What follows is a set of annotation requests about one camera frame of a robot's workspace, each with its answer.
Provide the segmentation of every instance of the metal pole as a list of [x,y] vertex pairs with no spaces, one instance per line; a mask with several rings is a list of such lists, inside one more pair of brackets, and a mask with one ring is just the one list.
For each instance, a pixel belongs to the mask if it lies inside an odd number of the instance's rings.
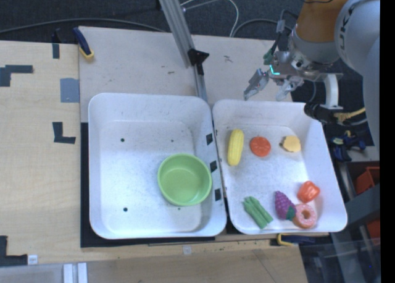
[[[191,61],[188,56],[188,51],[194,49],[193,40],[189,28],[186,24],[184,13],[181,9],[179,0],[159,0],[163,12],[166,16],[167,23],[173,33],[173,37],[177,44],[178,50],[182,56],[186,67],[191,66]],[[194,66],[195,82],[197,95],[207,101],[206,85],[204,77],[198,73],[196,65]]]

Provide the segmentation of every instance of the toy red pepper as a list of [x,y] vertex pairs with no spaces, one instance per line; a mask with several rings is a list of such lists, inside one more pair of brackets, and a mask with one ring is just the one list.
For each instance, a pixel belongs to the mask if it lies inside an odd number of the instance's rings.
[[320,188],[311,181],[306,181],[300,187],[297,198],[303,203],[308,203],[320,194]]

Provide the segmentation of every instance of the black mat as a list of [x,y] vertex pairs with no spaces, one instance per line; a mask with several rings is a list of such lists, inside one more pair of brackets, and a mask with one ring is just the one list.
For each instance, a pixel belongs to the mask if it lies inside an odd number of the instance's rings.
[[81,123],[81,242],[82,248],[88,247],[115,247],[122,245],[138,245],[153,243],[174,242],[207,242],[215,237],[188,237],[188,238],[138,238],[109,240],[98,236],[89,222],[89,140],[88,123]]

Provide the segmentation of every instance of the toy donut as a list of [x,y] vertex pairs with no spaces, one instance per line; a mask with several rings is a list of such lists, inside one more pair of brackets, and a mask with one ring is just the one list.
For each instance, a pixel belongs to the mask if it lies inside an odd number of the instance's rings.
[[317,214],[308,204],[297,204],[293,222],[300,228],[311,228],[317,222]]

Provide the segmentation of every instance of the yellow corn toy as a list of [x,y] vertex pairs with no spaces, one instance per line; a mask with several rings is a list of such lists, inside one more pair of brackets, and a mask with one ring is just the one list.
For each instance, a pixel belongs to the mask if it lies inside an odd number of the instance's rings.
[[243,151],[244,133],[241,129],[234,129],[230,134],[228,145],[228,164],[237,166]]

